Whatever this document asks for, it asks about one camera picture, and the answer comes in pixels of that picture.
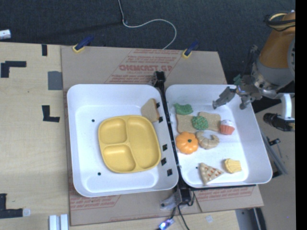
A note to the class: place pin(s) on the yellow divided plate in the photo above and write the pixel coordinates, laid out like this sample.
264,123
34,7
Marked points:
129,143

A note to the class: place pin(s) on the black cylinder on white bracket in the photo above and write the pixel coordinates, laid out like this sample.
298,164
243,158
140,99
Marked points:
282,118

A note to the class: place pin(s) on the orange and white cupcake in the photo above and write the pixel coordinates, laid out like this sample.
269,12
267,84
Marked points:
227,127

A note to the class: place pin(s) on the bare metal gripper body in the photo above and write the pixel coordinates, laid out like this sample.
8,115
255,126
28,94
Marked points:
251,89

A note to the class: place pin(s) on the brown cardboard board red print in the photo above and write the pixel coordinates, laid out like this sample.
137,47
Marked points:
91,63

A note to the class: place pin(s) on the tan toast slice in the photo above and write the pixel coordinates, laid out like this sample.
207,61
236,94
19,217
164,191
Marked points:
184,125

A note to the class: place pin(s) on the thin black rod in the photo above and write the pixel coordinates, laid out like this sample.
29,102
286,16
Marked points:
169,126

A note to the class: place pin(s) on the yellow french fries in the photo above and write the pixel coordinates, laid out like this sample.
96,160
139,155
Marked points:
232,165

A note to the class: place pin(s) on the green broccoli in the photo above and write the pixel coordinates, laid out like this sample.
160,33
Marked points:
183,108

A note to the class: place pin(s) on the tan croissant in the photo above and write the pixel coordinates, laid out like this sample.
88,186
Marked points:
207,141

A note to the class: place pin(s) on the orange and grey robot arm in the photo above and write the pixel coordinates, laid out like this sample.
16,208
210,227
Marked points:
275,54

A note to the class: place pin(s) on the tan biscuit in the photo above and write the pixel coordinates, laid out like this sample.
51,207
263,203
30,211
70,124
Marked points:
213,122

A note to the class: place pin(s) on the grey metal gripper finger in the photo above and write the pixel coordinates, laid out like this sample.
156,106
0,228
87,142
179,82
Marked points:
223,98
245,102

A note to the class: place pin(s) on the green grapes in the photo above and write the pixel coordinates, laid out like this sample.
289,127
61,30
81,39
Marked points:
200,122

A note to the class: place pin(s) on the orange pumpkin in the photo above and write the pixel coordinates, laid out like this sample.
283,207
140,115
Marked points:
186,142

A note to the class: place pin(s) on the tan pizza slice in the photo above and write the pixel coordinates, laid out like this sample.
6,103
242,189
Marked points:
208,173

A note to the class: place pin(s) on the tan bread slice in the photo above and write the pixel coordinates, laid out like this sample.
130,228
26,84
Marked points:
150,109

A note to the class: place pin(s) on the white plastic tray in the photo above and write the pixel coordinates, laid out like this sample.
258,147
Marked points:
84,138
254,152

